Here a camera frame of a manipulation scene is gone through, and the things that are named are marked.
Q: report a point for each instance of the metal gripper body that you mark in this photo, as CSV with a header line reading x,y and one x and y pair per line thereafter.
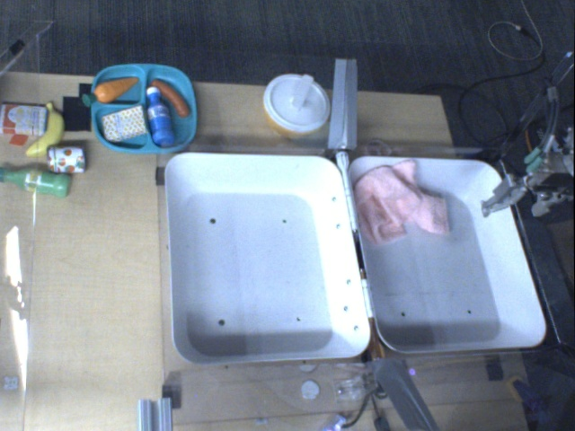
x,y
554,182

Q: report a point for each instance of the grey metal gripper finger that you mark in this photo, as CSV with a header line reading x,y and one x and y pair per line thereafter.
x,y
503,196
544,201

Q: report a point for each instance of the white plastic tray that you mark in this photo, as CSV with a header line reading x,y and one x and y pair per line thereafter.
x,y
265,258
449,285

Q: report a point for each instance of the pink cloth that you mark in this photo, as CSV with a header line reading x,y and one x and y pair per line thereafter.
x,y
391,200

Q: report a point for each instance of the yellow cup with white lid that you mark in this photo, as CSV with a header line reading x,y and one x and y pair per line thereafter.
x,y
294,101

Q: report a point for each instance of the blue divided plate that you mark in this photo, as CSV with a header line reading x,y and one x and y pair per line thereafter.
x,y
182,130

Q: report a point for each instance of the brown sausage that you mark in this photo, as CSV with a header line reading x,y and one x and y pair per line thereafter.
x,y
173,97

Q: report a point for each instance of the blue bottle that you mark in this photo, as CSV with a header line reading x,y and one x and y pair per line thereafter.
x,y
160,119

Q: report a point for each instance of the yellow patterned carton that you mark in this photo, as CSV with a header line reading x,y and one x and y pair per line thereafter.
x,y
124,124

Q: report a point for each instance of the orange carrot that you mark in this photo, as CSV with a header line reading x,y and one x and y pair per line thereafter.
x,y
114,89

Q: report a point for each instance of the white can with orange print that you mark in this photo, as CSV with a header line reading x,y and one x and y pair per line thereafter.
x,y
66,159

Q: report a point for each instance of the yellow banana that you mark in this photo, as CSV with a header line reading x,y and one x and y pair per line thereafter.
x,y
51,133

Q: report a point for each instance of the green bottle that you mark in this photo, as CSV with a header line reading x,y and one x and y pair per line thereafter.
x,y
45,183

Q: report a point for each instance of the orange and white carton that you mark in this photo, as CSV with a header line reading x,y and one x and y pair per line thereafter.
x,y
22,119

